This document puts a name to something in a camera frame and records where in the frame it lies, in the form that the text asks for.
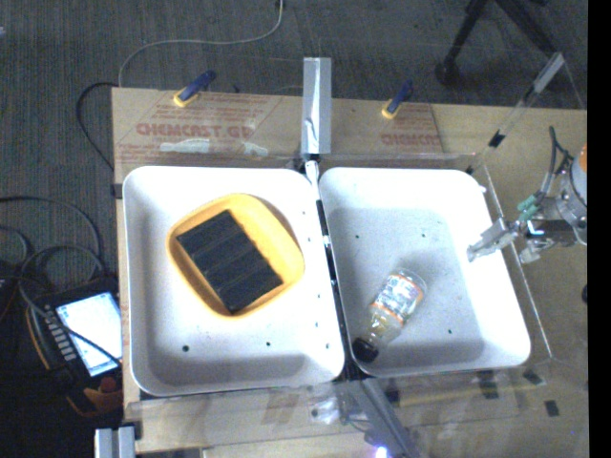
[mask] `plastic bottle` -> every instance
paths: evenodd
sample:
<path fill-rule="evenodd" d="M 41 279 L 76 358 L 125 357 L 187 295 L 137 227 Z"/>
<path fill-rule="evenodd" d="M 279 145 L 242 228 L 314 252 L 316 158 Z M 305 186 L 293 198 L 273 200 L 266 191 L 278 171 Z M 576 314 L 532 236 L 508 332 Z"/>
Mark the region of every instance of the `plastic bottle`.
<path fill-rule="evenodd" d="M 401 334 L 413 311 L 424 299 L 426 290 L 425 282 L 407 268 L 399 267 L 390 272 L 368 306 L 366 327 L 352 343 L 354 356 L 364 363 L 375 360 L 380 350 Z"/>

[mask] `white plastic tray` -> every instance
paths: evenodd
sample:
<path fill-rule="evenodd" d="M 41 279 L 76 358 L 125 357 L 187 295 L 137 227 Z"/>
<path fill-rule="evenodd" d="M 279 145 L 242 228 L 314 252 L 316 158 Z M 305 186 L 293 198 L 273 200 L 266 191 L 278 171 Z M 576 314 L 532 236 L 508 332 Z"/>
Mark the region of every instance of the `white plastic tray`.
<path fill-rule="evenodd" d="M 175 222 L 246 193 L 285 217 L 305 258 L 298 283 L 247 317 L 202 307 L 165 252 Z M 345 354 L 311 185 L 289 170 L 146 166 L 123 184 L 134 378 L 155 396 L 316 385 Z"/>
<path fill-rule="evenodd" d="M 333 168 L 321 197 L 350 340 L 388 272 L 403 264 L 427 298 L 368 374 L 399 377 L 523 363 L 530 339 L 500 252 L 469 262 L 491 225 L 480 186 L 452 170 Z"/>

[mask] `white cable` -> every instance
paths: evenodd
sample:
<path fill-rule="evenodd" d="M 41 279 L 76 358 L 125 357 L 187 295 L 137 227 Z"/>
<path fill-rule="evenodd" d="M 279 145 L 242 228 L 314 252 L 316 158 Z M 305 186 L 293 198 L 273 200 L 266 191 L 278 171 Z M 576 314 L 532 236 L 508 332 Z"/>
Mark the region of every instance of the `white cable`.
<path fill-rule="evenodd" d="M 144 50 L 146 50 L 148 48 L 152 48 L 153 46 L 161 46 L 163 44 L 208 44 L 208 45 L 214 45 L 214 46 L 231 46 L 231 45 L 234 45 L 234 44 L 247 44 L 247 43 L 250 43 L 250 42 L 255 42 L 255 41 L 260 41 L 262 39 L 265 39 L 266 37 L 268 37 L 272 33 L 274 33 L 280 27 L 280 24 L 282 23 L 284 0 L 279 0 L 278 5 L 279 5 L 278 21 L 276 22 L 274 27 L 271 28 L 271 30 L 269 30 L 265 34 L 259 35 L 257 37 L 249 37 L 249 38 L 246 38 L 246 39 L 239 39 L 239 40 L 235 40 L 235 41 L 206 41 L 206 40 L 200 40 L 200 39 L 169 39 L 169 40 L 165 40 L 165 41 L 152 42 L 150 44 L 146 44 L 146 45 L 142 46 L 137 51 L 132 52 L 128 56 L 128 58 L 123 62 L 123 64 L 121 65 L 121 68 L 118 71 L 118 80 L 117 80 L 118 86 L 119 87 L 123 86 L 123 72 L 124 72 L 125 67 L 127 66 L 127 64 L 137 54 L 140 54 Z"/>

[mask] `table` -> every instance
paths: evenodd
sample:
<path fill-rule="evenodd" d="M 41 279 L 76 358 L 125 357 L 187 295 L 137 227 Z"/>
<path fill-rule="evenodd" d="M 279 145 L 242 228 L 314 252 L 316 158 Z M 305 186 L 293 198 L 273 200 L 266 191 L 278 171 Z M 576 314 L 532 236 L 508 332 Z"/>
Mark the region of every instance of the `table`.
<path fill-rule="evenodd" d="M 208 156 L 206 164 L 224 163 L 228 157 L 238 163 L 255 157 L 276 166 L 290 164 L 301 133 L 300 97 L 207 94 L 207 105 L 177 112 L 167 107 L 171 93 L 113 89 L 117 185 L 144 164 L 200 164 L 201 155 L 159 154 L 161 143 L 177 138 L 198 139 L 191 144 L 221 154 Z M 375 101 L 333 99 L 333 153 L 378 160 L 397 153 L 425 159 L 455 155 L 456 164 L 463 166 L 486 147 L 511 111 L 404 104 L 401 114 L 388 123 L 379 114 L 382 106 Z M 586 141 L 586 111 L 530 109 L 488 156 L 486 173 L 501 211 L 510 219 L 515 218 L 515 206 L 539 186 L 547 168 L 550 125 L 556 128 L 560 144 L 573 154 Z M 250 159 L 244 159 L 244 153 Z M 364 441 L 355 423 L 348 426 L 324 413 L 312 414 L 312 409 L 330 402 L 332 385 L 142 399 L 129 370 L 120 199 L 116 212 L 124 411 L 126 422 L 138 423 L 137 453 L 204 448 L 205 456 L 284 456 L 287 450 L 290 456 L 304 457 L 373 456 L 374 447 Z M 492 373 L 488 384 L 496 398 L 486 394 L 482 374 L 385 382 L 397 397 L 397 416 L 404 426 L 415 429 L 421 447 L 443 456 L 561 456 L 567 449 L 573 456 L 588 454 L 587 314 L 580 298 L 586 270 L 587 250 L 580 245 L 554 248 L 535 263 L 511 268 L 513 276 L 525 279 L 524 290 L 532 296 L 526 303 L 536 304 L 525 315 L 530 319 L 527 323 L 543 331 L 534 337 L 535 353 L 528 365 Z"/>

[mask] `bottle label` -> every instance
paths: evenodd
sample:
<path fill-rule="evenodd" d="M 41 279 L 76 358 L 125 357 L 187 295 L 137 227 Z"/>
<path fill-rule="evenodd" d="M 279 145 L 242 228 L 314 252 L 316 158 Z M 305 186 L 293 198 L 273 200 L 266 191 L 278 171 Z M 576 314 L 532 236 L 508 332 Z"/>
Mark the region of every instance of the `bottle label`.
<path fill-rule="evenodd" d="M 405 323 L 423 297 L 422 288 L 412 279 L 392 273 L 388 276 L 373 305 L 388 311 L 400 323 Z"/>

